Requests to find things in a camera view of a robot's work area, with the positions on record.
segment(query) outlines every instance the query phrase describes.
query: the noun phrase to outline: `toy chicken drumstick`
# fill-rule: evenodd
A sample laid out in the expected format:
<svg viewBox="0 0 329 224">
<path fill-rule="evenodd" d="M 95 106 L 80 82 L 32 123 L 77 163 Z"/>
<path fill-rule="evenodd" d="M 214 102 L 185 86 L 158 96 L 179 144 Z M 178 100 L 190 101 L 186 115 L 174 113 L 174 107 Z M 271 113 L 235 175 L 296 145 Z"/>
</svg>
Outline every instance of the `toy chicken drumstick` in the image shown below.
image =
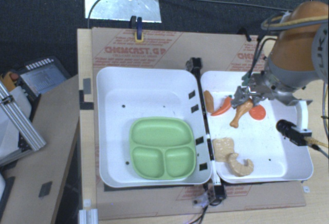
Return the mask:
<svg viewBox="0 0 329 224">
<path fill-rule="evenodd" d="M 242 115 L 244 115 L 246 112 L 250 111 L 253 108 L 253 102 L 251 99 L 248 99 L 245 103 L 239 105 L 236 108 L 236 114 L 232 122 L 230 123 L 230 126 L 234 128 L 238 128 L 239 126 L 239 119 Z"/>
</svg>

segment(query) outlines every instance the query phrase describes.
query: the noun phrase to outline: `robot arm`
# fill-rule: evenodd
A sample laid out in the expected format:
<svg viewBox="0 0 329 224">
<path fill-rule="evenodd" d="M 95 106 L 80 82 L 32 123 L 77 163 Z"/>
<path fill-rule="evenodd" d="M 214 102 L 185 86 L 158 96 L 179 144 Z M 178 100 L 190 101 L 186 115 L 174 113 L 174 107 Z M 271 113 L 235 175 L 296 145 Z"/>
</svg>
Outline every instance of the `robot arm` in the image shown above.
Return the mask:
<svg viewBox="0 0 329 224">
<path fill-rule="evenodd" d="M 322 24 L 311 25 L 304 20 L 310 17 Z M 289 27 L 294 22 L 299 24 Z M 233 108 L 248 99 L 254 105 L 265 99 L 296 105 L 296 90 L 318 79 L 328 83 L 328 5 L 316 1 L 302 3 L 283 23 L 288 27 L 280 32 L 264 70 L 251 74 L 247 86 L 237 88 L 231 101 Z"/>
</svg>

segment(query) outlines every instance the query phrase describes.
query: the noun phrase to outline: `yellow clip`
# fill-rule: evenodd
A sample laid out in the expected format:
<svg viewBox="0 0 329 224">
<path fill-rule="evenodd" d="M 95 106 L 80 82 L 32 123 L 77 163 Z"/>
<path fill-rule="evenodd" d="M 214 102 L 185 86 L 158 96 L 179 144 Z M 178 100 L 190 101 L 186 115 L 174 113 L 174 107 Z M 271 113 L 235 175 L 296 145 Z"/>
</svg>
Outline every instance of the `yellow clip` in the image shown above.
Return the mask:
<svg viewBox="0 0 329 224">
<path fill-rule="evenodd" d="M 143 41 L 144 41 L 144 33 L 142 33 L 142 38 L 139 40 L 139 39 L 137 39 L 137 32 L 135 32 L 135 42 L 141 43 Z"/>
</svg>

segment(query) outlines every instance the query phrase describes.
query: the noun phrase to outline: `green plate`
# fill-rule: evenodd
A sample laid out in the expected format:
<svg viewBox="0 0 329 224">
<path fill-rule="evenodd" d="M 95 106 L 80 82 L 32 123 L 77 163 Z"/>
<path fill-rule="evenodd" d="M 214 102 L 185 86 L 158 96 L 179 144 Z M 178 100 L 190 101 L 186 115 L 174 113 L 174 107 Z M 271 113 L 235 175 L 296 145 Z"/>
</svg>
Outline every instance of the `green plate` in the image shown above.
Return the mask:
<svg viewBox="0 0 329 224">
<path fill-rule="evenodd" d="M 141 118 L 129 135 L 134 170 L 147 179 L 186 178 L 196 164 L 192 129 L 183 120 L 167 117 Z"/>
</svg>

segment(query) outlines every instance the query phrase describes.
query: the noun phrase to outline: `white tray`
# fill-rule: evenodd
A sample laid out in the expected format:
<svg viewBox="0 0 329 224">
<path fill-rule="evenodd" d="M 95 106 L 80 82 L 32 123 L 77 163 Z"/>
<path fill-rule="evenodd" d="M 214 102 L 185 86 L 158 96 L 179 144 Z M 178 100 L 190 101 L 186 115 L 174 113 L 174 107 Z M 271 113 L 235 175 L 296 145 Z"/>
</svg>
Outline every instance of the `white tray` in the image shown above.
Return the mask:
<svg viewBox="0 0 329 224">
<path fill-rule="evenodd" d="M 226 96 L 234 95 L 244 74 L 208 71 L 202 75 L 202 88 L 212 94 L 215 109 L 221 106 Z M 276 130 L 276 123 L 281 119 L 294 124 L 297 124 L 297 115 L 307 119 L 307 108 L 301 111 L 277 100 L 265 100 L 261 105 L 266 109 L 265 119 L 257 121 L 246 113 L 240 118 L 238 128 L 229 126 L 235 116 L 233 108 L 219 116 L 207 114 L 211 139 L 232 138 L 234 151 L 239 153 L 237 160 L 243 163 L 245 159 L 250 159 L 254 164 L 254 171 L 249 176 L 237 177 L 232 174 L 227 163 L 216 162 L 218 175 L 229 183 L 308 179 L 313 173 L 313 165 L 307 146 L 296 146 Z"/>
<path fill-rule="evenodd" d="M 97 75 L 100 175 L 110 186 L 201 184 L 211 166 L 205 125 L 195 77 L 184 70 L 107 67 Z M 193 106 L 198 110 L 191 112 Z M 134 171 L 129 152 L 129 130 L 142 117 L 172 117 L 187 122 L 196 145 L 196 167 L 184 179 L 149 180 Z"/>
</svg>

